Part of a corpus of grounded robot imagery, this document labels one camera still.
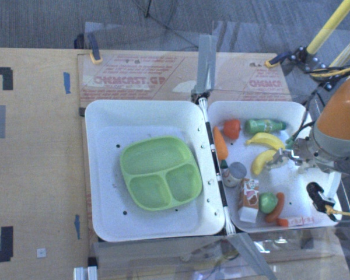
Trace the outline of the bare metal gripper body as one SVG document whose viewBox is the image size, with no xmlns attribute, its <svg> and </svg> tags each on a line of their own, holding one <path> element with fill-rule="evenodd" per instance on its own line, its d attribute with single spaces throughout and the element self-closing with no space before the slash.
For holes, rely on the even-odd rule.
<svg viewBox="0 0 350 280">
<path fill-rule="evenodd" d="M 296 161 L 301 160 L 303 167 L 316 167 L 325 173 L 340 172 L 336 163 L 350 157 L 350 141 L 332 137 L 318 141 L 313 137 L 299 138 L 293 152 L 298 156 Z"/>
</svg>

